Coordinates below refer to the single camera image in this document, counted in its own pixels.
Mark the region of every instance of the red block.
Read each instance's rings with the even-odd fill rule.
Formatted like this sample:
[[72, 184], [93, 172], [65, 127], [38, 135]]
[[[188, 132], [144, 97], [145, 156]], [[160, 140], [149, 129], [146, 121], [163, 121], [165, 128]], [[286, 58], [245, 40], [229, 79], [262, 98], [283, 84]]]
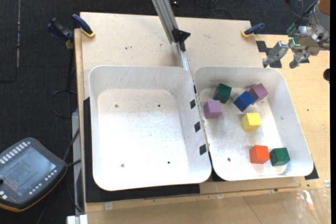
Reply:
[[255, 145], [249, 152], [251, 163], [264, 164], [269, 160], [268, 146]]

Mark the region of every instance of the black floor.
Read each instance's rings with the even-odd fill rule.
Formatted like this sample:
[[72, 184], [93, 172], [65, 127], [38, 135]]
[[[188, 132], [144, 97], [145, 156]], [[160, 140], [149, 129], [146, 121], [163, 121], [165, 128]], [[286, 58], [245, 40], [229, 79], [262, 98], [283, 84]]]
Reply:
[[[260, 34], [286, 34], [298, 17], [282, 0], [178, 0], [176, 16], [249, 20], [265, 23]], [[303, 0], [304, 9], [316, 0]], [[51, 95], [65, 90], [68, 83], [70, 51], [64, 42], [53, 39], [47, 25], [56, 17], [72, 27], [73, 13], [83, 11], [156, 15], [151, 0], [0, 0], [0, 152], [17, 141], [32, 136], [59, 157], [71, 140], [67, 95]], [[294, 13], [301, 12], [298, 0], [291, 0]], [[76, 90], [72, 72], [71, 90]], [[71, 95], [71, 108], [76, 96]], [[71, 182], [63, 180], [49, 200], [40, 223], [65, 223], [75, 213], [71, 202]], [[45, 206], [44, 200], [22, 213], [0, 209], [0, 223], [36, 223]]]

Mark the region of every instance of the blue block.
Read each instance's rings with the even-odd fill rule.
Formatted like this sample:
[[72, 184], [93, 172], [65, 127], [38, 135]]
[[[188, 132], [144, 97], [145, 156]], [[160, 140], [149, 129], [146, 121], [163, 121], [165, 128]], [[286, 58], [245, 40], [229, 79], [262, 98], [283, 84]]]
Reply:
[[254, 101], [253, 96], [248, 91], [245, 91], [234, 101], [234, 104], [243, 112]]

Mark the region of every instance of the cube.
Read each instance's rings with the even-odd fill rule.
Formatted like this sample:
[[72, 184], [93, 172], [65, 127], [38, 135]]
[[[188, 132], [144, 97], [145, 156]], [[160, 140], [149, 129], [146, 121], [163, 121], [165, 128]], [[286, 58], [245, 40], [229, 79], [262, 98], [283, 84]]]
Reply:
[[254, 145], [249, 153], [251, 163], [264, 164], [269, 160], [268, 146]]
[[246, 113], [241, 120], [244, 131], [255, 131], [261, 126], [259, 113]]
[[268, 95], [268, 91], [262, 83], [254, 85], [248, 92], [253, 96], [255, 102], [264, 99]]
[[213, 99], [219, 100], [221, 103], [225, 104], [226, 101], [230, 98], [231, 89], [232, 88], [230, 86], [220, 83], [215, 90]]
[[286, 147], [273, 148], [269, 153], [272, 166], [285, 165], [290, 161], [290, 157]]
[[203, 106], [203, 111], [206, 119], [218, 118], [223, 110], [219, 100], [208, 100]]
[[253, 96], [248, 91], [245, 91], [234, 101], [234, 104], [243, 112], [254, 100]]

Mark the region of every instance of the green block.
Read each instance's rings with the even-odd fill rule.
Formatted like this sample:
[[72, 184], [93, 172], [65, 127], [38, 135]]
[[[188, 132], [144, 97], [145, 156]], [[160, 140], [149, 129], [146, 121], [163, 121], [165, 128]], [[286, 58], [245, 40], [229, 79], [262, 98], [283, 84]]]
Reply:
[[290, 161], [287, 148], [285, 147], [274, 148], [269, 153], [269, 157], [270, 157], [272, 166], [285, 165], [286, 163]]
[[229, 100], [231, 94], [231, 87], [219, 84], [215, 90], [214, 100], [219, 100], [221, 103], [225, 104]]

